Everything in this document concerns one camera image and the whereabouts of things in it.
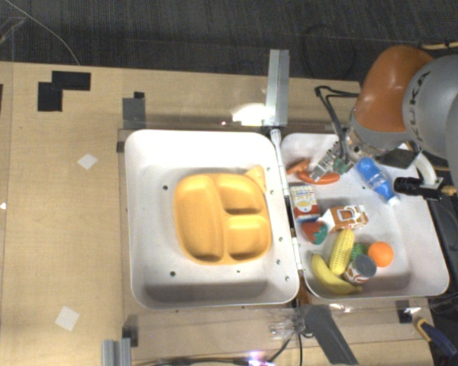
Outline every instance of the wooden tabletop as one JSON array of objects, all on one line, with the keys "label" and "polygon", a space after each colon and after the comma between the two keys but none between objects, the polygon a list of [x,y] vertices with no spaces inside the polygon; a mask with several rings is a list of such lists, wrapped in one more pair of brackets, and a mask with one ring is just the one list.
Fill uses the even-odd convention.
[{"label": "wooden tabletop", "polygon": [[[53,70],[90,72],[91,88],[64,91],[63,112],[38,112],[38,83],[51,82]],[[148,121],[166,127],[197,120],[214,124],[237,106],[264,103],[266,78],[0,63],[0,84],[0,205],[6,203],[0,208],[0,366],[100,365],[102,340],[119,340],[130,302],[123,285],[128,278],[123,274],[116,152],[122,98],[143,92]],[[353,92],[359,88],[356,82],[291,79],[291,122],[329,130],[328,115],[313,92],[322,84]],[[353,103],[335,105],[346,121]],[[78,163],[85,155],[98,160],[90,169]],[[339,319],[360,364],[383,364],[384,354],[390,360],[386,364],[432,364],[427,343],[412,325],[398,323],[393,305],[384,306],[386,317],[360,312],[355,320]],[[426,304],[421,305],[421,313],[431,319]],[[63,307],[79,314],[71,331],[55,323]],[[220,348],[227,355],[226,348],[250,339],[232,337],[223,321],[203,332],[157,326],[149,311],[141,312],[144,327],[158,329],[163,339],[133,350],[136,362],[171,355],[173,348],[178,355],[185,345],[193,345],[187,348],[193,354]],[[173,343],[174,332],[188,338]],[[232,344],[200,346],[202,340]],[[264,340],[263,349],[279,347],[267,335],[256,342]],[[279,364],[297,364],[295,346],[291,343]],[[304,356],[304,364],[327,364],[314,339],[305,341]]]}]

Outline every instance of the white paper square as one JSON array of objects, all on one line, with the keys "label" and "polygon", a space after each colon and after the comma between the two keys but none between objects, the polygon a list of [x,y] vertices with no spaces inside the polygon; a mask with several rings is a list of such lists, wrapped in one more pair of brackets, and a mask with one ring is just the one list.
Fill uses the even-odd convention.
[{"label": "white paper square", "polygon": [[63,307],[60,314],[56,318],[56,324],[68,331],[73,331],[76,321],[79,318],[79,313],[68,307]]},{"label": "white paper square", "polygon": [[95,156],[88,153],[78,160],[78,164],[84,169],[90,169],[97,161],[98,159]]}]

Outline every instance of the yellow divided plate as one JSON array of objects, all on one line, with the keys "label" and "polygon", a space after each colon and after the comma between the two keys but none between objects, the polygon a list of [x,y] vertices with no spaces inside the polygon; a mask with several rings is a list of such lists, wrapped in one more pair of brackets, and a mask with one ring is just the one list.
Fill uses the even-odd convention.
[{"label": "yellow divided plate", "polygon": [[203,265],[233,265],[265,255],[272,243],[265,190],[261,166],[244,175],[182,179],[173,208],[183,252]]}]

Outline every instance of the blue bottle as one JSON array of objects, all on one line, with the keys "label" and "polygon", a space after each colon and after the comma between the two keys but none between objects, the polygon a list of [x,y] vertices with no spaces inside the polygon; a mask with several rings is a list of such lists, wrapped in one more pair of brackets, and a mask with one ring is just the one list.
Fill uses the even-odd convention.
[{"label": "blue bottle", "polygon": [[361,158],[356,163],[356,170],[366,185],[382,195],[389,205],[393,206],[398,203],[398,197],[394,194],[389,180],[370,157]]}]

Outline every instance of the orange fruit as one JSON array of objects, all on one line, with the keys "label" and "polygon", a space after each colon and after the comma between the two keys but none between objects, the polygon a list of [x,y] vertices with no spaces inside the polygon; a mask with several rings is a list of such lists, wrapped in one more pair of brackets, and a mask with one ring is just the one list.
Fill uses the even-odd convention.
[{"label": "orange fruit", "polygon": [[368,256],[378,267],[387,267],[394,259],[394,250],[386,242],[378,241],[368,248]]}]

